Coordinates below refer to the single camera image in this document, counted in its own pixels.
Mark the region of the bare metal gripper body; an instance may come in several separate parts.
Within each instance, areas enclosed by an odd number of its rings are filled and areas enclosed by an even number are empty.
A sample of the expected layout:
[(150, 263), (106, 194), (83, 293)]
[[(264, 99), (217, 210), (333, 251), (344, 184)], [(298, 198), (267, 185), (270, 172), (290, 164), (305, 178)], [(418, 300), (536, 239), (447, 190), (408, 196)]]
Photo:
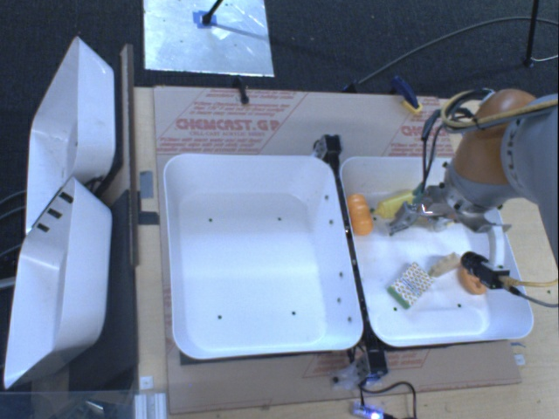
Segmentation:
[(474, 233), (486, 233), (492, 228), (502, 228), (508, 232), (510, 224), (493, 222), (487, 218), (489, 208), (480, 207), (469, 202), (450, 183), (438, 185), (414, 192), (413, 204), (420, 217), (429, 223), (442, 227), (448, 223), (461, 223)]

